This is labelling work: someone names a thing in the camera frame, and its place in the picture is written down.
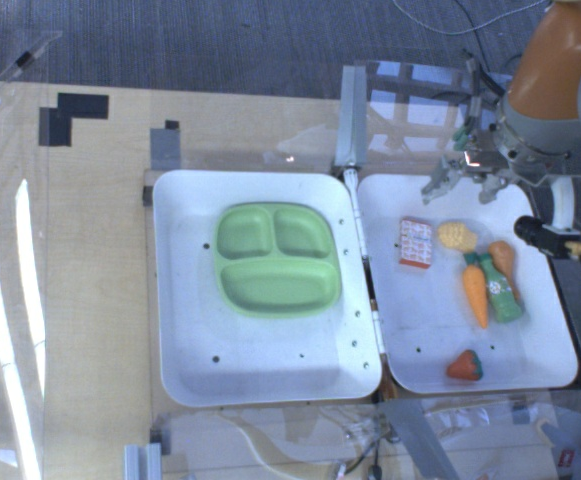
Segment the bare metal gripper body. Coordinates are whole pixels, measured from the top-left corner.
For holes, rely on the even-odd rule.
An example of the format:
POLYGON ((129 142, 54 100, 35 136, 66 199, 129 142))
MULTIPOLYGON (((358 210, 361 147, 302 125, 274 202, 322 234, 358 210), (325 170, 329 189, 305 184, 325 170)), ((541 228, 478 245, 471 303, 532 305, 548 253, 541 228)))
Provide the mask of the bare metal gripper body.
POLYGON ((511 183, 540 186, 550 177, 561 175, 573 154, 572 145, 549 145, 546 137, 532 135, 529 141, 507 121, 496 121, 468 141, 464 150, 466 167, 511 183))

